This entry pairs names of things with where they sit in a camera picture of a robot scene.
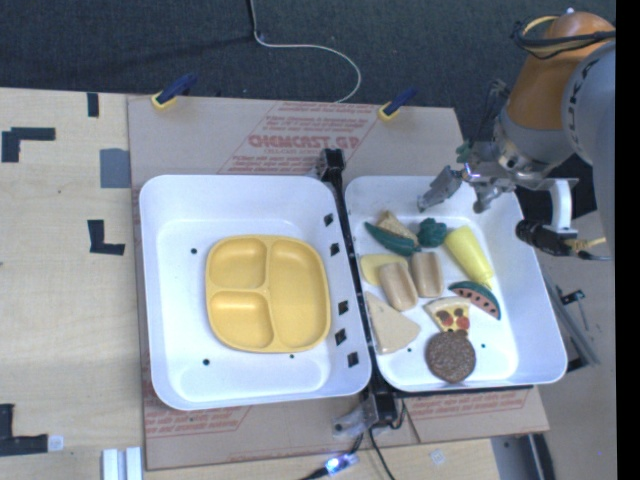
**yellow plate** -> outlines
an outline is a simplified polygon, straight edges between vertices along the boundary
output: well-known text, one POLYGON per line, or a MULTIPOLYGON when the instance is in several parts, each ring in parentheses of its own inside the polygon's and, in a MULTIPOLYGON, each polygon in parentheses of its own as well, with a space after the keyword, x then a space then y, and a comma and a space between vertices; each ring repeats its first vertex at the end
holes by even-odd
POLYGON ((329 333, 324 265, 307 243, 276 235, 225 238, 209 251, 207 313, 226 345, 251 352, 299 352, 329 333))

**black carpet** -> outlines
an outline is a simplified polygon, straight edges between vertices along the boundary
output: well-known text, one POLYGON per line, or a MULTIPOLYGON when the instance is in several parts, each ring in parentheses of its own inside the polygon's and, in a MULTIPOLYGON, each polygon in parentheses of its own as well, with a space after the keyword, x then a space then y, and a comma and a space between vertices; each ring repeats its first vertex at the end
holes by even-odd
MULTIPOLYGON (((413 86, 412 105, 453 107, 466 137, 478 133, 491 81, 510 85, 522 66, 525 53, 510 39, 516 21, 568 7, 616 20, 616 0, 254 1, 265 41, 324 45, 353 59, 363 80, 350 102, 382 104, 413 86)), ((246 0, 0 0, 0 7, 2 87, 154 93, 196 73, 193 95, 335 101, 356 82, 353 68, 330 53, 258 45, 246 0)), ((573 157, 558 175, 584 178, 576 214, 591 211, 590 169, 573 157)))

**black bracket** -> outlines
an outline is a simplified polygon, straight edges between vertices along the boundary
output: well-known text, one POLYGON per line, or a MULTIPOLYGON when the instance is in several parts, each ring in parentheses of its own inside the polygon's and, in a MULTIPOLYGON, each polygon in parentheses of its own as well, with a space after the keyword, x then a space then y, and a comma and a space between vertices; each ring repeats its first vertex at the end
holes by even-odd
POLYGON ((100 117, 100 98, 98 93, 87 93, 87 116, 100 117))
POLYGON ((104 243, 104 221, 89 220, 89 238, 91 239, 91 248, 89 252, 99 254, 115 254, 122 256, 124 254, 125 244, 105 244, 104 243))
POLYGON ((14 436, 13 404, 0 405, 0 457, 31 455, 49 451, 49 436, 14 436))
POLYGON ((55 128, 11 128, 2 132, 2 162, 17 163, 20 160, 20 141, 56 139, 55 128))
POLYGON ((567 304, 578 302, 579 300, 582 300, 584 298, 584 292, 582 290, 576 290, 575 292, 568 293, 567 295, 562 295, 560 297, 560 300, 562 301, 562 304, 566 306, 567 304))

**green toy vegetable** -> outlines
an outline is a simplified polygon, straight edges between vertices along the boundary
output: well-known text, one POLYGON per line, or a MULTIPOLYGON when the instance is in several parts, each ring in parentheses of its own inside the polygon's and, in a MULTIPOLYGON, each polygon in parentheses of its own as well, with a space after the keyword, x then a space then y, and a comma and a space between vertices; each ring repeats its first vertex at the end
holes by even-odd
POLYGON ((422 247, 438 247, 444 242, 446 234, 447 225, 429 217, 420 223, 418 241, 422 247))
POLYGON ((401 256, 411 256, 420 249, 411 238, 395 235, 369 222, 365 222, 364 226, 373 238, 391 252, 395 252, 401 256))

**white cable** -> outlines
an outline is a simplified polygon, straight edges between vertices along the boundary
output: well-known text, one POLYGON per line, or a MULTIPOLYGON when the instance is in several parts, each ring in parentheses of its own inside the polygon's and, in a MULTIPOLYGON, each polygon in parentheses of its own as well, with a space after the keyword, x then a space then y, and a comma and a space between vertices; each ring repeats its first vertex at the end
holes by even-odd
POLYGON ((347 94, 344 98, 337 100, 336 103, 343 103, 347 101, 349 98, 351 98, 356 92, 358 92, 358 89, 360 89, 360 83, 362 82, 362 74, 360 73, 360 68, 358 68, 356 63, 353 62, 344 53, 334 50, 333 48, 329 48, 328 46, 321 46, 317 44, 270 44, 270 43, 267 43, 262 39, 260 39, 260 36, 258 35, 258 20, 256 19, 256 12, 254 8, 253 0, 249 0, 249 7, 251 8, 251 19, 253 22, 253 37, 255 38, 258 44, 265 46, 267 48, 315 48, 316 50, 324 50, 326 52, 333 53, 338 57, 341 57, 344 60, 346 60, 349 64, 351 64, 353 69, 355 69, 356 74, 358 75, 358 81, 356 82, 356 85, 353 88, 353 90, 349 94, 347 94))

